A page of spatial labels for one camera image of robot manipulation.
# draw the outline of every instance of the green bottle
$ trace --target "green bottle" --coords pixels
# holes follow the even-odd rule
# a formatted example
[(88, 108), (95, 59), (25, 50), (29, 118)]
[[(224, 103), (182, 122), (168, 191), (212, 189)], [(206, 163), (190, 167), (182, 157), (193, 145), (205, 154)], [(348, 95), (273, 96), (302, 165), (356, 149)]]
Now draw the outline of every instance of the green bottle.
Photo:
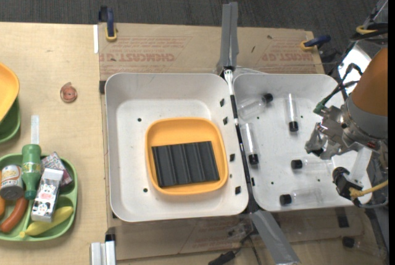
[(27, 144), (22, 148), (22, 180), (26, 185), (25, 198), (36, 198), (38, 182), (41, 179), (41, 148)]

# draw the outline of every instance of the blue clamp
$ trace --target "blue clamp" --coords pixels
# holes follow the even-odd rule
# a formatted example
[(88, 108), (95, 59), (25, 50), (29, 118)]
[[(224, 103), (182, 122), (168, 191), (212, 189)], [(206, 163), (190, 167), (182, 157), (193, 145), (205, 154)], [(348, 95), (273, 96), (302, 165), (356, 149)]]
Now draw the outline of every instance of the blue clamp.
[(117, 39), (117, 29), (114, 27), (114, 13), (112, 8), (102, 6), (99, 11), (99, 21), (107, 22), (107, 27), (105, 28), (107, 41), (115, 41)]
[(317, 46), (317, 48), (319, 49), (323, 44), (328, 43), (329, 41), (331, 41), (330, 35), (321, 35), (314, 39), (311, 39), (310, 41), (302, 41), (301, 49), (303, 51), (310, 51), (314, 48), (314, 46)]

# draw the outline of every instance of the wooden table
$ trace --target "wooden table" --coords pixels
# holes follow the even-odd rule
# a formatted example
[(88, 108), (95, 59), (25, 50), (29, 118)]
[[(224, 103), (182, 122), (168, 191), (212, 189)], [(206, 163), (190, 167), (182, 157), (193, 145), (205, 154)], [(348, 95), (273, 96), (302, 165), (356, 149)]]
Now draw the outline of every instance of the wooden table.
[[(72, 228), (49, 241), (2, 241), (1, 262), (7, 265), (89, 264), (89, 246), (92, 242), (104, 241), (110, 219), (105, 128), (102, 125), (103, 95), (99, 92), (99, 59), (102, 58), (94, 53), (94, 26), (4, 22), (0, 23), (0, 28), (0, 61), (20, 80), (22, 113), (20, 133), (0, 145), (0, 156), (21, 152), (22, 146), (30, 142), (30, 117), (39, 115), (39, 142), (43, 153), (56, 151), (68, 159), (75, 166), (79, 181), (77, 213)], [(145, 25), (135, 25), (136, 32), (143, 30), (145, 34), (149, 33)], [(70, 104), (64, 103), (59, 95), (60, 88), (67, 82), (78, 91), (77, 100)], [(374, 240), (370, 223), (363, 214), (361, 222), (365, 236)], [(124, 243), (133, 245), (136, 242)], [(293, 248), (303, 264), (382, 264), (382, 261), (364, 254), (344, 251), (339, 238), (293, 243)], [(264, 246), (258, 246), (257, 253), (263, 264), (273, 264)], [(207, 264), (219, 254), (211, 251), (119, 263)], [(253, 250), (244, 248), (233, 264), (257, 264)]]

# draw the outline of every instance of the carrot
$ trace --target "carrot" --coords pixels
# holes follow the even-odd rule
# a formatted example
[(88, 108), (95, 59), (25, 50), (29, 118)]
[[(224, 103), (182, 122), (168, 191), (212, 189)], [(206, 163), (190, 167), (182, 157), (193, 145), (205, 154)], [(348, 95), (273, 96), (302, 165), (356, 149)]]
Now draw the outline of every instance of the carrot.
[(4, 214), (6, 210), (6, 200), (0, 196), (0, 217)]
[(4, 232), (10, 232), (21, 220), (28, 206), (28, 200), (24, 196), (17, 199), (14, 210), (9, 217), (0, 225), (0, 229)]

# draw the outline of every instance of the yellow cable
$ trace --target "yellow cable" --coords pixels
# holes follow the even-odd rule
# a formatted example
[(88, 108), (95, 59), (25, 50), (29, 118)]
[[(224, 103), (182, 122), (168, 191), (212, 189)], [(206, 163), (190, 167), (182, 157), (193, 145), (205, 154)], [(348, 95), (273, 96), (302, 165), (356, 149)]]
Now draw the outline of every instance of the yellow cable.
[(356, 190), (355, 188), (350, 187), (349, 188), (350, 196), (352, 198), (361, 197), (361, 196), (366, 195), (367, 193), (373, 193), (374, 191), (379, 190), (387, 185), (388, 185), (388, 179), (385, 182), (382, 182), (382, 183), (380, 183), (370, 189), (366, 189), (366, 190)]
[(371, 32), (376, 32), (377, 30), (365, 30), (363, 25), (359, 25), (356, 28), (357, 33), (360, 33), (361, 35), (364, 35), (366, 33), (371, 33)]

